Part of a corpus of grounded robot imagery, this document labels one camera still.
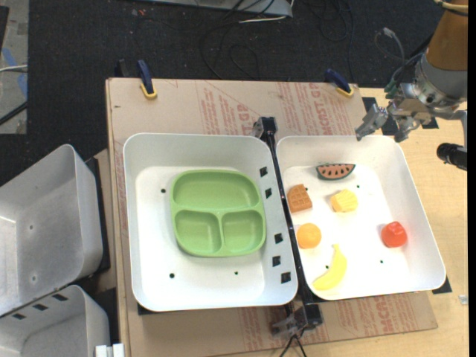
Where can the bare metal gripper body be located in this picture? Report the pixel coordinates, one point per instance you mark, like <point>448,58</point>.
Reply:
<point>414,106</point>

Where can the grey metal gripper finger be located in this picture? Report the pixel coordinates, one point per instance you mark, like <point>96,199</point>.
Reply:
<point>404,130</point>
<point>372,119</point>

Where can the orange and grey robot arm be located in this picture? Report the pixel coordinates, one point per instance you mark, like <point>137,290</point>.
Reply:
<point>448,39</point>

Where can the red green watermelon slice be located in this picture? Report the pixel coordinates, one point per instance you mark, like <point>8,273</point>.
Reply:
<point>334,172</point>

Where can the red apple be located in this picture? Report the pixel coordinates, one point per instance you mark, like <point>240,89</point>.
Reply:
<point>394,234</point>

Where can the brown waffle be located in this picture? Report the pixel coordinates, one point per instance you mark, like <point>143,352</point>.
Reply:
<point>299,199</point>

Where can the thin black rod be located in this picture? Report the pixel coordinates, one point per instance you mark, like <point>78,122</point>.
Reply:
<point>289,221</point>

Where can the orange fruit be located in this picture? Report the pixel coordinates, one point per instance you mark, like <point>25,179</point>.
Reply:
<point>308,235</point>

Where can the white plastic tray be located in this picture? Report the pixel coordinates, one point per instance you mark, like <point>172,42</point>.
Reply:
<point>156,273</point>
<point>56,325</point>
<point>368,266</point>
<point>44,221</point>

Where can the yellow banana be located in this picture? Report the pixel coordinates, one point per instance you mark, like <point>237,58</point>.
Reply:
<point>336,270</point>

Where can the brown cardboard board red print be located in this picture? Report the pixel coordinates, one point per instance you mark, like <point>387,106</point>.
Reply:
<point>208,102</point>

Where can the green divided plate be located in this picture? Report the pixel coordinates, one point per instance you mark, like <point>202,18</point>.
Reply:
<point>217,214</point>

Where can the black cylinder on white bracket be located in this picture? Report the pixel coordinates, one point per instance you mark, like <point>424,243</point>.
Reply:
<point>451,155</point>

